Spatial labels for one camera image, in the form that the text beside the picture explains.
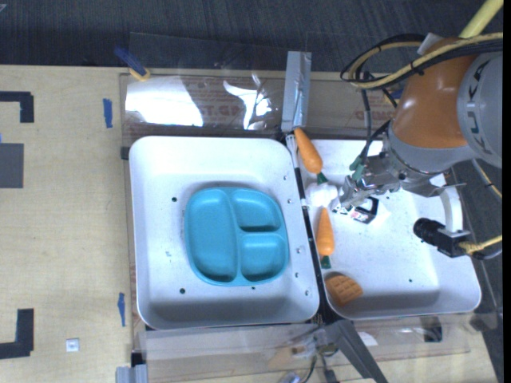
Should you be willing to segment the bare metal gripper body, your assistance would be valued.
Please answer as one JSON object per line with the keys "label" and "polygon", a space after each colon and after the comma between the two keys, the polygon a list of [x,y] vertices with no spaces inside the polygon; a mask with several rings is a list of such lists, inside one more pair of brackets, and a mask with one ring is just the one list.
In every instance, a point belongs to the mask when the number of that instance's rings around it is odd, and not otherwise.
{"label": "bare metal gripper body", "polygon": [[376,156],[359,155],[349,167],[350,175],[343,184],[344,199],[367,199],[372,195],[382,195],[398,190],[409,191],[424,197],[437,195],[444,182],[431,182],[441,179],[441,173],[421,172],[404,164],[392,152],[380,152]]}

